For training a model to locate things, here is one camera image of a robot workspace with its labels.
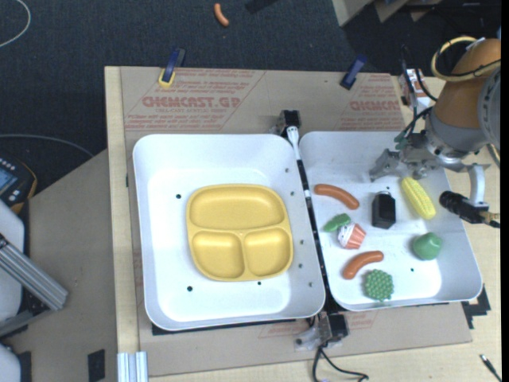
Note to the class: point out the white plastic tray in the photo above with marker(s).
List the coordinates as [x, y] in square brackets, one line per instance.
[350, 161]
[167, 221]

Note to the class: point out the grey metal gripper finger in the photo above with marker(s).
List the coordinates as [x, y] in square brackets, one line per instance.
[419, 171]
[385, 163]

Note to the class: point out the orange and white cupcake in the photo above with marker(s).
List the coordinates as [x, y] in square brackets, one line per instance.
[352, 236]

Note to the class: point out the orange and white small box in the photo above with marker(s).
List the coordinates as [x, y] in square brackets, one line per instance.
[411, 86]

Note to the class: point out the brown cardboard board red print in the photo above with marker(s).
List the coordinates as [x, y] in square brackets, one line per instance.
[238, 94]

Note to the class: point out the yellow divided plate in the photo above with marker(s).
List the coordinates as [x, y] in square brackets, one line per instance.
[238, 213]

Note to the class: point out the green pepper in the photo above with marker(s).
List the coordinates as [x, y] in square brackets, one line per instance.
[427, 246]

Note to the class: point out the thin black and white rod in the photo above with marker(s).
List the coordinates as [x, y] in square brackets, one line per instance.
[303, 177]

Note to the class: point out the black carton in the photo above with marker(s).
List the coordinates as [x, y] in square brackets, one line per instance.
[383, 211]

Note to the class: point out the green grapes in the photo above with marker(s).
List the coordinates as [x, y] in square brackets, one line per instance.
[378, 285]

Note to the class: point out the yellow corn cob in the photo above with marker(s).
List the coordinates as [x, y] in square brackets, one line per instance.
[418, 198]

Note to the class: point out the orange sausage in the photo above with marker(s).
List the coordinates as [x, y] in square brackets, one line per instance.
[360, 263]
[221, 14]
[336, 194]

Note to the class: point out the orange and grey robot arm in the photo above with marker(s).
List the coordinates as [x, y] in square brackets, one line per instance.
[461, 94]

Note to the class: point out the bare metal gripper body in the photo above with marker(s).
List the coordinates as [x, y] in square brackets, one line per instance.
[421, 151]

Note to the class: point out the black cylinder on white bracket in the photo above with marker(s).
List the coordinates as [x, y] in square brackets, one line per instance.
[457, 203]

